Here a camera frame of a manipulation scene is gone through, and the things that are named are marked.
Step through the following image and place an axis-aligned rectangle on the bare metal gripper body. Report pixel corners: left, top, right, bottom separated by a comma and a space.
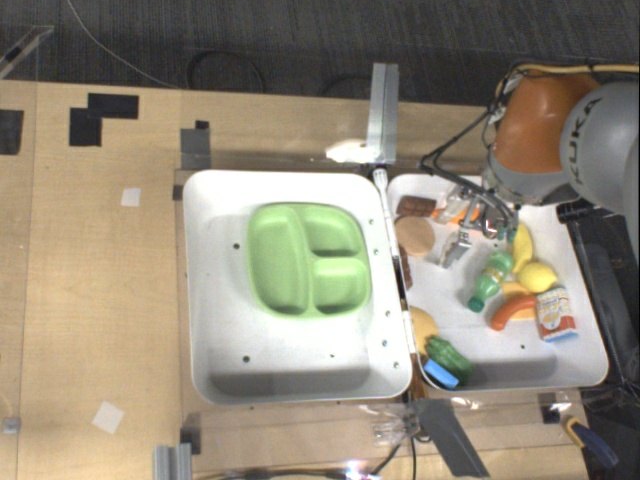
455, 186, 519, 242

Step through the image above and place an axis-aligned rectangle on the clear packet with orange contents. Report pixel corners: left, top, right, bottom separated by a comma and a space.
431, 189, 482, 226

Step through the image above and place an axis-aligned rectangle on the white plastic tray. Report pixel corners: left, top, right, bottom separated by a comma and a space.
386, 173, 611, 394
181, 168, 414, 406

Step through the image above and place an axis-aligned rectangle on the tan round biscuit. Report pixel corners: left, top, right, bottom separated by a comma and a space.
394, 215, 438, 259

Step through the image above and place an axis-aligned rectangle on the green plastic bottle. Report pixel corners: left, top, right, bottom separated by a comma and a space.
466, 250, 516, 314

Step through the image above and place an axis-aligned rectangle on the dark brown chocolate bar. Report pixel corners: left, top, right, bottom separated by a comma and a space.
396, 244, 415, 290

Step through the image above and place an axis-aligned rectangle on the yellow banana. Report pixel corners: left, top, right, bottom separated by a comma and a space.
511, 221, 535, 275

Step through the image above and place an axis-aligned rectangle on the brown chocolate wafer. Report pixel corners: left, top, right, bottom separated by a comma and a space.
395, 194, 437, 219

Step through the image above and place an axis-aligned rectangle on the orange sausage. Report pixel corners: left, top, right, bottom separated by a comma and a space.
489, 293, 539, 332

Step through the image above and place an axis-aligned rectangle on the yellow lemon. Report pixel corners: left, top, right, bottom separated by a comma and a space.
517, 261, 559, 295

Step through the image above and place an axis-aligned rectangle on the green ribbed vegetable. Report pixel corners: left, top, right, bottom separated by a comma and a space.
424, 336, 476, 385

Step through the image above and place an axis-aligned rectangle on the white and red carton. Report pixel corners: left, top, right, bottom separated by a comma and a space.
534, 285, 580, 344

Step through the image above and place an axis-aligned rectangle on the blue cube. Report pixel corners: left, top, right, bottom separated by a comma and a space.
423, 358, 461, 390

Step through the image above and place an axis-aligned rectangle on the green divided plate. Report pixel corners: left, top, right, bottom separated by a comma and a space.
245, 201, 373, 320

